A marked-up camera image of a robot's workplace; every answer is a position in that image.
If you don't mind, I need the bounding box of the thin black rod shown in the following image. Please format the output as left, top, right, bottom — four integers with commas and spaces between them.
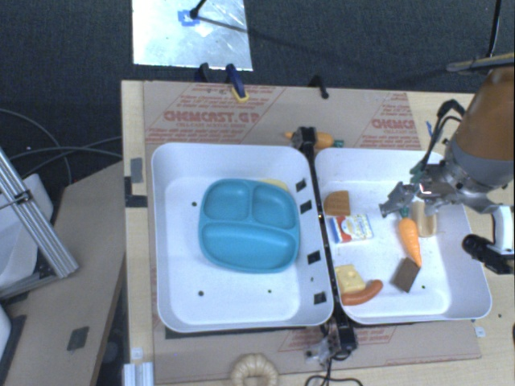
304, 142, 344, 326

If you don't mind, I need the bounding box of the brown cardboard board red print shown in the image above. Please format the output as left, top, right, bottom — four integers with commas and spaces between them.
142, 80, 483, 382

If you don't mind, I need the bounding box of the orange sausage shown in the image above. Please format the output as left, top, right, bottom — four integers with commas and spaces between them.
340, 279, 385, 307

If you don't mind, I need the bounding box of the beige bread bun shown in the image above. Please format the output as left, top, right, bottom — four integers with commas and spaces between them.
410, 200, 439, 239

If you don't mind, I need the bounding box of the brown bread slice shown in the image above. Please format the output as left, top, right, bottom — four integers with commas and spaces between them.
323, 190, 352, 218

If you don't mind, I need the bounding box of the blue divided plate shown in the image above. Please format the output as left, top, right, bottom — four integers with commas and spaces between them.
197, 178, 301, 274

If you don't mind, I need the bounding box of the yellow flat toy food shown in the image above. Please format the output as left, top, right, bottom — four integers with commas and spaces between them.
259, 178, 290, 193

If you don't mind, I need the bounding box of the black cylinder on white bracket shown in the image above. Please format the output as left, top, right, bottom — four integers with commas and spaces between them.
461, 204, 515, 275

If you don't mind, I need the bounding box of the orange carrot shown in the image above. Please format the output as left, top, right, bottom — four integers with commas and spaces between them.
284, 131, 345, 150
397, 205, 424, 269

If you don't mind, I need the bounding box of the beige doughnut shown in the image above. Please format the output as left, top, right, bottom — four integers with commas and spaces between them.
229, 352, 280, 386

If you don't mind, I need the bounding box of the white plastic tray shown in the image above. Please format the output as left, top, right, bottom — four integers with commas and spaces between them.
313, 146, 493, 326
150, 142, 336, 334

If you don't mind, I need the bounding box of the yellow cheese wedge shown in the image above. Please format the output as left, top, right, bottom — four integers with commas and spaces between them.
334, 264, 367, 295

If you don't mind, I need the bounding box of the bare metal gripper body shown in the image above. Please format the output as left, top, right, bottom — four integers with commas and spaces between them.
413, 161, 505, 216

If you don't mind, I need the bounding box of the white and red carton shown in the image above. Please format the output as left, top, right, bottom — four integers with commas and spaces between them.
326, 213, 375, 245

